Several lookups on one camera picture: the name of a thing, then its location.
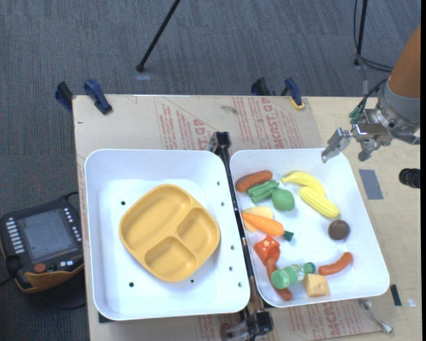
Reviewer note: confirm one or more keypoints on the yellow toy crisp slice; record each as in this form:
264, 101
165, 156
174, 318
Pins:
261, 211

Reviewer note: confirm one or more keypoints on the red carton with yellow star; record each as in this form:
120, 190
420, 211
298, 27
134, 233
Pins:
266, 248

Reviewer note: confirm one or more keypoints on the yellow toy corn cob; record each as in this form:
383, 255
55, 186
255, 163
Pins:
319, 202

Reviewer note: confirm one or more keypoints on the brown cardboard board red print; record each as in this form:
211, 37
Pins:
184, 123

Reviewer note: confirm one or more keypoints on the yellow toy cheese wedge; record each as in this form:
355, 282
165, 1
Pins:
316, 285

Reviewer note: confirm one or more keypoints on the black cylinder on white bracket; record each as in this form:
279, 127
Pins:
410, 178

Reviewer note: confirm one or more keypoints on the green toy bottle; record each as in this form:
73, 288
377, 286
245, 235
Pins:
287, 276

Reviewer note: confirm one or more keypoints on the yellow divided plate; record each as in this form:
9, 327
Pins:
156, 211

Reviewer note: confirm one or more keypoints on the black tripod leg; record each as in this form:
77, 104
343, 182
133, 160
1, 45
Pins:
163, 27

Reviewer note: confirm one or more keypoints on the black stand pole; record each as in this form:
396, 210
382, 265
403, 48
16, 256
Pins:
364, 20

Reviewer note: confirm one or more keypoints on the thin black and white rod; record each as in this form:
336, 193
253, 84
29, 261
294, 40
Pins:
238, 219

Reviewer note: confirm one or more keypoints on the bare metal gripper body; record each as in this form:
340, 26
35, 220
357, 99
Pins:
374, 130

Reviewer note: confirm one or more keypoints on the orange carrot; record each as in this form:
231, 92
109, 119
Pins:
264, 224

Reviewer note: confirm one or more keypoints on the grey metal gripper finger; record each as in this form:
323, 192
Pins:
337, 142
367, 150

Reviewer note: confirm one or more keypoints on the green toy beans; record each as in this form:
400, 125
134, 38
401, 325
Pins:
262, 191

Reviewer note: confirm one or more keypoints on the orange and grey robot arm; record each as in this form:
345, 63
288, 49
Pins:
408, 66

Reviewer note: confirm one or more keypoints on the white plastic tray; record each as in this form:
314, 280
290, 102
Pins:
355, 261
106, 254

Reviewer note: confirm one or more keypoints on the brown toy sausage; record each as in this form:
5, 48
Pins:
252, 180
271, 266
335, 265

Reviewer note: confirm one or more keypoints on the yellow banana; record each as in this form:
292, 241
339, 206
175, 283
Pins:
305, 179

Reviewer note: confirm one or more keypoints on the brown round toy biscuit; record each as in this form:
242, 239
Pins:
338, 229

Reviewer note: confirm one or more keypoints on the green toy lime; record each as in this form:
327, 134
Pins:
283, 200

